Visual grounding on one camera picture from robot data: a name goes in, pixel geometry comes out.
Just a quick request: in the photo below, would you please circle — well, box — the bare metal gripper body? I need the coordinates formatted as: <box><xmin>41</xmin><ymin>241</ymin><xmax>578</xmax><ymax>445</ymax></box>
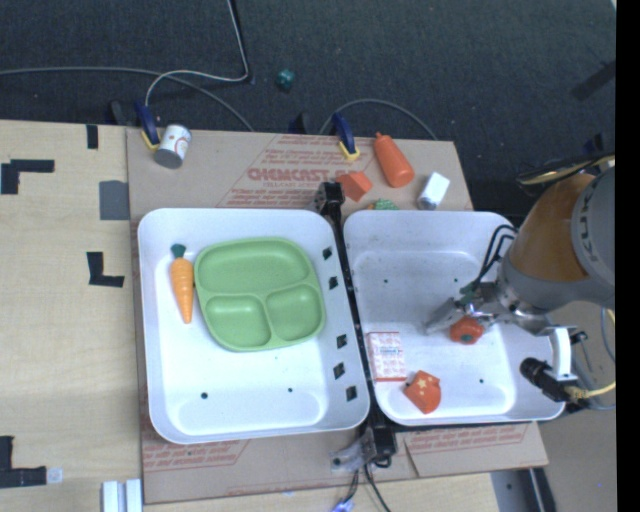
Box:
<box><xmin>464</xmin><ymin>281</ymin><xmax>547</xmax><ymax>332</ymax></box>

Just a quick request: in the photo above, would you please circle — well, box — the orange round toy vegetable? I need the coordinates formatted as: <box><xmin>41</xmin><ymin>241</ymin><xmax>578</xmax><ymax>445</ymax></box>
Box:
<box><xmin>449</xmin><ymin>315</ymin><xmax>486</xmax><ymax>346</ymax></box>

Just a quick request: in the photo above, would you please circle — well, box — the white plastic tray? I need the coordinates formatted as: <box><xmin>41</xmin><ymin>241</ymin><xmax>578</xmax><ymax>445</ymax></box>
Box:
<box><xmin>137</xmin><ymin>207</ymin><xmax>372</xmax><ymax>445</ymax></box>
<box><xmin>342</xmin><ymin>209</ymin><xmax>567</xmax><ymax>428</ymax></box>

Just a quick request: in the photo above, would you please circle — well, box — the white and red packet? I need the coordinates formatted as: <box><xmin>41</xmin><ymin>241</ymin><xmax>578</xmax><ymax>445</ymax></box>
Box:
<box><xmin>364</xmin><ymin>330</ymin><xmax>408</xmax><ymax>383</ymax></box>

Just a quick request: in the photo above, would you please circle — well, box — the orange carton with yellow star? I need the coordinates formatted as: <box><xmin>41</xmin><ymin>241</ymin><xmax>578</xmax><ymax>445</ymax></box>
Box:
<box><xmin>403</xmin><ymin>369</ymin><xmax>443</xmax><ymax>416</ymax></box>

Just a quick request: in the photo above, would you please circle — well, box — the thin black rod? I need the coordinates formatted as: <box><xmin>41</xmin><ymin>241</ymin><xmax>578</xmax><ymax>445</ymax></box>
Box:
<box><xmin>330</xmin><ymin>209</ymin><xmax>382</xmax><ymax>427</ymax></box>

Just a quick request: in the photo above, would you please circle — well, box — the white carton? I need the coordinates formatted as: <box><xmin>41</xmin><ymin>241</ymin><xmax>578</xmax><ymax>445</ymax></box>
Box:
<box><xmin>416</xmin><ymin>171</ymin><xmax>452</xmax><ymax>212</ymax></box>

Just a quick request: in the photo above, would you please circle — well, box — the orange bottle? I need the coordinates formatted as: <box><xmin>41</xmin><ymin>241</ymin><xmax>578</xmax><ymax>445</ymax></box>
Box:
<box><xmin>373</xmin><ymin>131</ymin><xmax>416</xmax><ymax>190</ymax></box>

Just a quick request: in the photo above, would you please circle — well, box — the green divided plate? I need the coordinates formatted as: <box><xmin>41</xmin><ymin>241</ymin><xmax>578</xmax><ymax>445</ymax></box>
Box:
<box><xmin>193</xmin><ymin>236</ymin><xmax>328</xmax><ymax>353</ymax></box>

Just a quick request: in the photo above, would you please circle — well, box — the brown cardboard board red print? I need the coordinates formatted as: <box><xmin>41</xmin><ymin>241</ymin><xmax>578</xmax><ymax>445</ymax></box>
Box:
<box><xmin>124</xmin><ymin>127</ymin><xmax>550</xmax><ymax>505</ymax></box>

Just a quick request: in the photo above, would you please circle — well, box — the orange carrot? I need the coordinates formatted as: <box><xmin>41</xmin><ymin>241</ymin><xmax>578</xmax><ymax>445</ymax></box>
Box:
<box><xmin>169</xmin><ymin>243</ymin><xmax>196</xmax><ymax>326</ymax></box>

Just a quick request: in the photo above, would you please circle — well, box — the white and orange can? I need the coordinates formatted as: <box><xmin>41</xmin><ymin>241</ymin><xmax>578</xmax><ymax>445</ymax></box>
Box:
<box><xmin>153</xmin><ymin>123</ymin><xmax>194</xmax><ymax>170</ymax></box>

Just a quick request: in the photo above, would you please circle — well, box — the black cylinder on white bracket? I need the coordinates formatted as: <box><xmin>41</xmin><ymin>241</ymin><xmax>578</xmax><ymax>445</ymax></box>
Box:
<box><xmin>519</xmin><ymin>324</ymin><xmax>582</xmax><ymax>404</ymax></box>

